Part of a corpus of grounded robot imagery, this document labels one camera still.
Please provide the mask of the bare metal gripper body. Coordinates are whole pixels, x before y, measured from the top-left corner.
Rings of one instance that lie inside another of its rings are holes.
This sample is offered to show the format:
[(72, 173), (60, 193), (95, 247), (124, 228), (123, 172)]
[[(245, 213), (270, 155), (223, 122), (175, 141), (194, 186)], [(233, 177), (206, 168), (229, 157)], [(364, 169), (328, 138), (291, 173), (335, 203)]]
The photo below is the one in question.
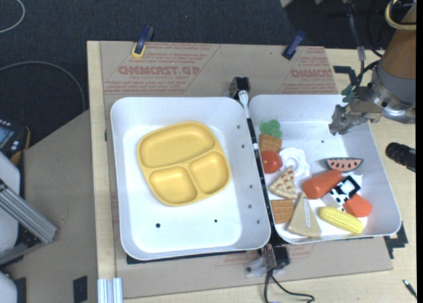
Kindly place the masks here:
[(344, 121), (361, 124), (378, 122), (384, 117), (402, 124), (414, 124), (416, 120), (416, 84), (414, 81), (393, 82), (384, 85), (371, 81), (358, 87), (344, 107)]

